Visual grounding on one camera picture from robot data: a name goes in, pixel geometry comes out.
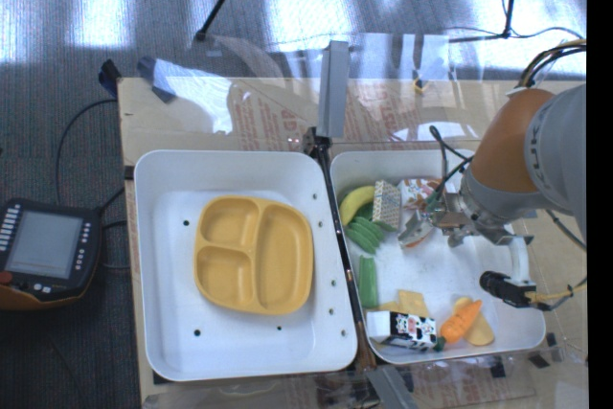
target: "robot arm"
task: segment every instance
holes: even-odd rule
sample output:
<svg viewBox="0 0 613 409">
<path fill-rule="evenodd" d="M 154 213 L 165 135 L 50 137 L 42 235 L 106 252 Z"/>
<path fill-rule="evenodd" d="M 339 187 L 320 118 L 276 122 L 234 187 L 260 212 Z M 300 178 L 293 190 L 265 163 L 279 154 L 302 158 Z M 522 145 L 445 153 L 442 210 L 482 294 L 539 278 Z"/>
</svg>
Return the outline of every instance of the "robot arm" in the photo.
<svg viewBox="0 0 613 409">
<path fill-rule="evenodd" d="M 477 231 L 493 231 L 530 210 L 574 216 L 586 227 L 586 84 L 554 96 L 524 89 L 502 107 L 460 189 Z"/>
<path fill-rule="evenodd" d="M 508 246 L 512 274 L 487 271 L 480 284 L 515 307 L 528 307 L 526 292 L 535 290 L 526 250 L 532 237 L 516 236 L 507 225 L 533 210 L 555 210 L 575 218 L 587 244 L 586 84 L 554 95 L 526 83 L 545 63 L 563 56 L 558 55 L 563 49 L 570 47 L 570 54 L 585 51 L 585 46 L 584 39 L 560 45 L 529 65 L 523 83 L 492 120 L 459 192 L 435 193 L 419 216 L 443 230 L 450 246 L 475 235 Z M 550 60 L 543 62 L 543 55 Z M 413 220 L 405 234 L 419 228 Z"/>
</svg>

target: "black cable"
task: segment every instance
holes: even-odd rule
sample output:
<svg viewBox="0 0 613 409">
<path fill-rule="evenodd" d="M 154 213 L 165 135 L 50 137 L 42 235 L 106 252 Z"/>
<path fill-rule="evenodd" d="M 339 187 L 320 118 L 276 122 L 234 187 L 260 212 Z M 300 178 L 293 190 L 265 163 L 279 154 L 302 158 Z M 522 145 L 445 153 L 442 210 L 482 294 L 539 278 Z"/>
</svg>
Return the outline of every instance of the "black cable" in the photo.
<svg viewBox="0 0 613 409">
<path fill-rule="evenodd" d="M 472 155 L 470 157 L 466 157 L 460 164 L 458 164 L 455 168 L 453 168 L 449 172 L 449 174 L 444 177 L 444 179 L 441 181 L 439 186 L 437 186 L 436 190 L 434 190 L 434 193 L 436 193 L 437 195 L 440 194 L 444 189 L 444 185 L 447 184 L 447 181 L 449 181 L 449 179 L 451 179 L 453 175 L 459 170 L 464 171 L 465 165 L 468 164 L 471 160 L 472 160 Z"/>
<path fill-rule="evenodd" d="M 98 213 L 100 214 L 100 216 L 102 216 L 104 214 L 104 212 L 106 211 L 106 209 L 111 205 L 111 203 L 117 199 L 120 194 L 122 194 L 124 192 L 125 188 L 122 186 L 119 190 L 117 190 L 110 198 L 108 198 L 106 200 L 106 202 L 98 207 Z"/>
<path fill-rule="evenodd" d="M 43 331 L 45 335 L 47 336 L 47 339 L 49 339 L 49 342 L 51 343 L 51 346 L 53 347 L 54 351 L 57 353 L 62 363 L 64 364 L 64 367 L 68 371 L 68 374 L 73 379 L 73 382 L 75 382 L 75 386 L 77 387 L 77 392 L 79 392 L 80 399 L 83 402 L 83 407 L 88 407 L 89 404 L 87 403 L 87 399 L 85 398 L 85 395 L 82 389 L 80 388 L 80 384 L 77 382 L 77 377 L 75 376 L 75 372 L 73 372 L 73 370 L 70 368 L 70 364 L 68 363 L 68 360 L 57 347 L 56 342 L 54 341 L 53 337 L 51 337 L 51 334 L 46 329 L 43 329 Z"/>
<path fill-rule="evenodd" d="M 443 31 L 453 31 L 453 30 L 476 31 L 477 33 L 489 34 L 490 36 L 499 35 L 499 33 L 495 33 L 494 31 L 482 30 L 479 28 L 469 28 L 468 26 L 451 26 L 450 28 L 443 28 Z"/>
<path fill-rule="evenodd" d="M 107 223 L 106 225 L 103 225 L 102 232 L 104 233 L 110 228 L 120 227 L 122 225 L 127 225 L 127 220 L 117 220 L 111 223 Z M 130 268 L 129 264 L 109 264 L 108 262 L 102 262 L 102 261 L 100 262 L 100 264 L 108 269 L 129 269 Z"/>
<path fill-rule="evenodd" d="M 581 241 L 575 234 L 573 234 L 567 227 L 566 225 L 564 225 L 559 218 L 556 216 L 556 214 L 554 214 L 554 212 L 552 212 L 551 210 L 545 210 L 545 213 L 547 215 L 549 215 L 552 219 L 552 221 L 554 222 L 554 224 L 556 225 L 556 227 L 558 229 L 560 229 L 562 231 L 562 233 L 568 238 L 570 239 L 572 242 L 574 242 L 576 245 L 578 245 L 581 249 L 583 249 L 584 251 L 587 251 L 587 244 L 585 244 L 583 241 Z"/>
<path fill-rule="evenodd" d="M 439 130 L 434 126 L 431 125 L 430 126 L 430 133 L 432 133 L 432 136 L 434 137 L 434 139 L 439 142 L 439 145 L 441 146 L 441 152 L 443 153 L 443 159 L 446 160 L 446 155 L 445 155 L 445 149 L 449 150 L 451 153 L 457 155 L 458 157 L 460 157 L 461 159 L 465 160 L 466 156 L 462 155 L 458 150 L 456 150 L 454 147 L 452 147 L 451 145 L 449 145 L 447 142 L 445 142 L 443 140 L 443 137 L 441 136 L 441 133 L 439 132 Z"/>
<path fill-rule="evenodd" d="M 530 78 L 527 81 L 526 87 L 532 87 L 535 82 L 534 82 L 534 76 L 540 72 L 543 68 L 545 68 L 547 65 L 549 65 L 550 63 L 553 63 L 554 61 L 563 58 L 563 57 L 568 57 L 569 55 L 574 55 L 577 53 L 581 53 L 581 52 L 586 52 L 587 48 L 585 46 L 581 46 L 578 48 L 572 48 L 572 49 L 568 49 L 568 50 L 564 50 L 555 54 L 552 54 L 549 58 L 539 62 L 539 64 L 537 64 L 537 66 L 533 69 L 532 73 L 530 74 Z"/>
<path fill-rule="evenodd" d="M 570 295 L 560 298 L 557 302 L 555 302 L 552 305 L 545 304 L 544 302 L 539 302 L 538 304 L 536 304 L 536 308 L 538 308 L 539 310 L 543 310 L 545 312 L 551 312 L 552 310 L 555 310 L 556 308 L 561 306 L 564 302 L 566 302 L 568 299 L 573 298 L 575 296 L 574 290 L 584 285 L 585 283 L 587 283 L 587 276 L 583 278 L 575 286 L 570 286 L 569 284 L 567 285 L 568 290 L 571 292 Z"/>
<path fill-rule="evenodd" d="M 79 113 L 77 113 L 73 117 L 73 119 L 70 121 L 68 126 L 64 128 L 64 131 L 61 134 L 61 138 L 59 139 L 59 145 L 57 146 L 57 154 L 56 154 L 56 199 L 57 199 L 58 205 L 61 204 L 61 197 L 59 195 L 59 156 L 61 154 L 61 147 L 64 143 L 64 139 L 66 138 L 66 134 L 68 133 L 68 130 L 71 128 L 71 126 L 75 123 L 75 121 L 79 118 L 79 116 L 81 116 L 83 113 L 90 110 L 92 107 L 96 107 L 101 104 L 106 104 L 108 102 L 117 102 L 117 100 L 116 99 L 103 99 L 103 100 L 92 102 L 91 104 L 86 105 L 81 111 L 79 111 Z"/>
<path fill-rule="evenodd" d="M 544 30 L 538 31 L 536 33 L 532 33 L 532 34 L 518 34 L 516 30 L 512 30 L 515 33 L 515 36 L 510 36 L 514 39 L 525 39 L 528 37 L 535 37 L 535 36 L 539 36 L 543 33 L 547 33 L 548 31 L 564 31 L 566 33 L 572 34 L 574 37 L 576 37 L 577 39 L 583 39 L 585 38 L 585 36 L 583 36 L 582 34 L 577 33 L 576 31 L 573 31 L 571 29 L 568 28 L 564 28 L 562 26 L 553 26 L 551 28 L 546 28 Z"/>
</svg>

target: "cow print carton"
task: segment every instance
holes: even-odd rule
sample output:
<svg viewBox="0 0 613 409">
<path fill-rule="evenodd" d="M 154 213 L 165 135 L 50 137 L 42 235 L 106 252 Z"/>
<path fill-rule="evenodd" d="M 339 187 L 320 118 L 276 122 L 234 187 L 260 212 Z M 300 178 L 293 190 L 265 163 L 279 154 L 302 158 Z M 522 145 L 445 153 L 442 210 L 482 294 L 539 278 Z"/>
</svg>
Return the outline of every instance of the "cow print carton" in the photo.
<svg viewBox="0 0 613 409">
<path fill-rule="evenodd" d="M 409 350 L 425 352 L 437 344 L 434 319 L 392 310 L 367 312 L 366 331 L 377 343 Z"/>
</svg>

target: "green vegetable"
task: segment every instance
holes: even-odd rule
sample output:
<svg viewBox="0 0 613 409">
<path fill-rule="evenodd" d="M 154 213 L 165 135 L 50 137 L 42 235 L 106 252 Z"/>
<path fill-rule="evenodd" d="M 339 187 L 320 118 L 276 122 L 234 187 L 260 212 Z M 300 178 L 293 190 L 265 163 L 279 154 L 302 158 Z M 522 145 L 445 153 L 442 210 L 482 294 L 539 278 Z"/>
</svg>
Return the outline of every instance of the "green vegetable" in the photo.
<svg viewBox="0 0 613 409">
<path fill-rule="evenodd" d="M 363 223 L 357 221 L 352 221 L 349 224 L 349 228 L 368 239 L 369 243 L 373 247 L 376 248 L 379 246 L 379 239 L 377 238 L 376 234 L 373 233 L 371 227 L 369 227 L 368 225 L 364 225 Z"/>
<path fill-rule="evenodd" d="M 385 233 L 381 230 L 381 227 L 379 227 L 376 223 L 373 223 L 372 221 L 368 220 L 367 218 L 364 218 L 363 216 L 356 216 L 353 219 L 353 221 L 355 223 L 360 223 L 364 225 L 366 228 L 368 228 L 375 235 L 376 239 L 379 242 L 385 239 Z"/>
<path fill-rule="evenodd" d="M 360 256 L 357 277 L 357 292 L 363 308 L 375 308 L 379 305 L 376 288 L 375 258 Z"/>
<path fill-rule="evenodd" d="M 437 337 L 437 344 L 432 348 L 435 352 L 441 352 L 444 350 L 444 337 Z"/>
<path fill-rule="evenodd" d="M 347 237 L 353 240 L 353 242 L 359 245 L 365 252 L 369 254 L 374 254 L 376 252 L 376 245 L 372 243 L 368 237 L 360 234 L 352 227 L 345 227 L 345 234 L 347 234 Z"/>
<path fill-rule="evenodd" d="M 362 205 L 360 208 L 358 208 L 357 212 L 355 213 L 355 216 L 361 216 L 362 218 L 366 218 L 367 220 L 372 220 L 374 207 L 375 204 L 373 203 L 373 201 L 371 201 L 370 203 L 366 203 L 365 205 Z"/>
<path fill-rule="evenodd" d="M 386 223 L 383 220 L 373 220 L 373 223 L 377 227 L 381 227 L 383 230 L 387 232 L 396 232 L 398 230 L 398 227 L 395 227 L 394 225 L 390 225 L 389 223 Z"/>
</svg>

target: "white tray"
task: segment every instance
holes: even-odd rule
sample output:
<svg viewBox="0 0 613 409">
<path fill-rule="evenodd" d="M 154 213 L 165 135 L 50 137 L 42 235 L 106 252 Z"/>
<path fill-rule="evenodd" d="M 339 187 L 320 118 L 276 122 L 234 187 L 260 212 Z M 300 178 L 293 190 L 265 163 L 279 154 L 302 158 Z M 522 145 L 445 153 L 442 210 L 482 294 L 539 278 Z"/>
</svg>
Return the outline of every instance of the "white tray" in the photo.
<svg viewBox="0 0 613 409">
<path fill-rule="evenodd" d="M 469 150 L 462 150 L 462 153 L 471 154 Z M 455 155 L 448 155 L 448 158 L 450 169 L 460 162 Z M 330 165 L 330 177 L 339 202 L 351 189 L 374 184 L 377 179 L 386 179 L 396 185 L 403 178 L 440 175 L 441 153 L 438 150 L 348 151 L 336 156 Z M 456 190 L 460 177 L 457 173 L 450 180 Z M 403 212 L 402 226 L 410 215 L 411 212 Z M 368 254 L 348 238 L 345 242 L 353 273 L 358 278 L 359 256 Z M 396 235 L 389 234 L 374 257 L 380 303 L 397 301 L 399 289 L 417 291 L 424 296 L 430 316 L 441 323 L 451 314 L 458 297 L 480 298 L 483 300 L 482 312 L 495 334 L 494 342 L 488 346 L 476 347 L 461 340 L 447 345 L 441 352 L 414 352 L 369 339 L 373 351 L 389 363 L 407 364 L 528 350 L 543 340 L 545 319 L 540 310 L 511 307 L 479 286 L 479 278 L 487 270 L 511 274 L 511 253 L 505 246 L 494 246 L 482 237 L 474 237 L 450 248 L 442 232 L 434 230 L 423 242 L 409 249 L 401 249 Z"/>
<path fill-rule="evenodd" d="M 134 173 L 148 362 L 174 381 L 341 370 L 356 354 L 352 307 L 324 175 L 297 152 L 155 150 Z M 310 295 L 286 315 L 215 305 L 193 279 L 195 227 L 221 194 L 274 199 L 310 223 Z"/>
</svg>

